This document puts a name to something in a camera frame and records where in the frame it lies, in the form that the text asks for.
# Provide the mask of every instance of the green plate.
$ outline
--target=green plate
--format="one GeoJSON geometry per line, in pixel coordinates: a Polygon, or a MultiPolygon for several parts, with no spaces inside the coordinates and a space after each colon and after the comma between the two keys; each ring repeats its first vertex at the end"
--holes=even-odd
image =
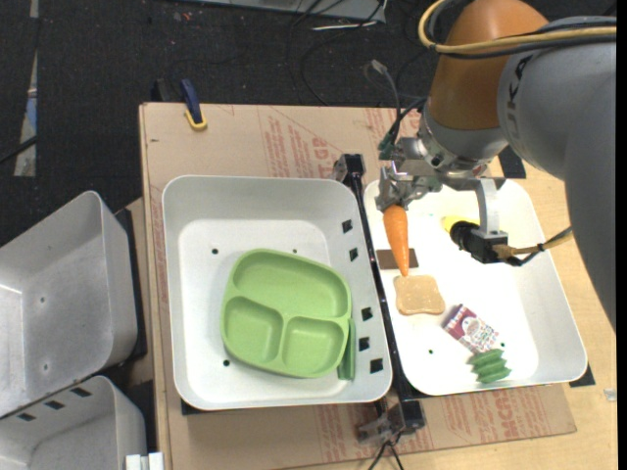
{"type": "Polygon", "coordinates": [[[231,269],[220,333],[226,349],[250,365],[316,378],[342,360],[351,306],[348,284],[330,266],[256,249],[231,269]]]}

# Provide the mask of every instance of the white plastic tray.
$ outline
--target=white plastic tray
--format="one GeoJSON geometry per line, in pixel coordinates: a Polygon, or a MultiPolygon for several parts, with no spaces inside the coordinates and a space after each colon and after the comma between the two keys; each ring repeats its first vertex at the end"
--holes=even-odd
{"type": "MultiPolygon", "coordinates": [[[[378,181],[364,192],[366,215],[375,250],[389,249],[382,213],[374,199],[378,181]]],[[[507,181],[498,192],[501,229],[515,247],[545,240],[533,205],[524,189],[507,181]]],[[[441,315],[405,316],[396,309],[394,278],[400,272],[381,270],[385,294],[403,370],[421,392],[437,396],[498,388],[573,381],[587,368],[587,356],[551,254],[544,252],[528,264],[482,264],[460,251],[443,228],[444,216],[478,220],[474,192],[444,187],[413,201],[408,210],[410,247],[418,268],[410,275],[435,277],[446,302],[441,315]],[[481,384],[467,365],[471,352],[451,337],[442,324],[457,305],[465,305],[500,333],[512,371],[499,382],[481,384]]]]}
{"type": "Polygon", "coordinates": [[[385,330],[357,201],[347,187],[329,179],[181,176],[167,186],[163,203],[174,382],[187,403],[217,410],[362,402],[387,393],[392,371],[385,330]],[[288,378],[227,354],[219,313],[228,274],[257,248],[297,253],[346,278],[357,338],[369,344],[356,352],[353,381],[335,371],[288,378]],[[364,320],[363,310],[371,318],[364,320]]]}
{"type": "Polygon", "coordinates": [[[120,470],[138,453],[143,416],[104,376],[0,419],[2,470],[120,470]]]}
{"type": "Polygon", "coordinates": [[[128,239],[98,194],[0,249],[0,416],[122,362],[136,340],[128,239]]]}

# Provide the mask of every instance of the cardboard sheet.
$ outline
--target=cardboard sheet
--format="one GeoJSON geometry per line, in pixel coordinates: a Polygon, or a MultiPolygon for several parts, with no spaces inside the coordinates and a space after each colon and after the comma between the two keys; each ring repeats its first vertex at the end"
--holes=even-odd
{"type": "MultiPolygon", "coordinates": [[[[153,332],[157,423],[168,468],[291,468],[371,458],[357,441],[376,418],[371,404],[259,408],[184,415],[172,378],[162,192],[183,174],[328,177],[343,153],[361,153],[366,179],[378,178],[376,145],[393,110],[204,105],[204,132],[187,124],[181,104],[140,109],[149,268],[155,274],[153,332]]],[[[401,135],[417,130],[405,118],[401,135]]],[[[393,393],[389,402],[394,402],[393,393]]],[[[576,431],[561,385],[427,398],[427,426],[402,437],[409,453],[546,437],[576,431]]]]}

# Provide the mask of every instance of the orange carrot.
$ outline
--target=orange carrot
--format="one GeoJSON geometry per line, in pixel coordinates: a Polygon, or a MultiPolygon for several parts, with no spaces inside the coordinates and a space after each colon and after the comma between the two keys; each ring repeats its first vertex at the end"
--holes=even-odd
{"type": "Polygon", "coordinates": [[[408,214],[402,206],[390,206],[383,212],[383,224],[394,261],[401,270],[401,275],[407,277],[410,272],[408,214]]]}

